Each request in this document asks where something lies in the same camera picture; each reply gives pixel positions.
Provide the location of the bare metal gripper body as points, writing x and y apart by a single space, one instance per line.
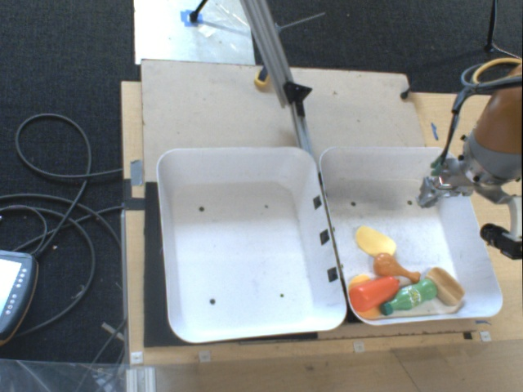
454 176

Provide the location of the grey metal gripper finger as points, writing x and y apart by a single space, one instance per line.
424 194
436 194

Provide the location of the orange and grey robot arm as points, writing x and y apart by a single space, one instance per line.
500 121

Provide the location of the white plastic tray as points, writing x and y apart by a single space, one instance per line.
412 227
237 251

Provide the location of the pale yellow potato chip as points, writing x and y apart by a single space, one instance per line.
374 240

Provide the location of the brown chicken drumstick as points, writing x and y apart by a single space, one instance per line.
387 264

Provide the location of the tan hot dog bun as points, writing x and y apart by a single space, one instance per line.
447 286

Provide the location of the thin black rod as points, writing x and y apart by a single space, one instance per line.
332 239

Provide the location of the green bottle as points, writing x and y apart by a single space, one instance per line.
410 297

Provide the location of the black cylinder on white bracket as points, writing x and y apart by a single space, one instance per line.
504 241

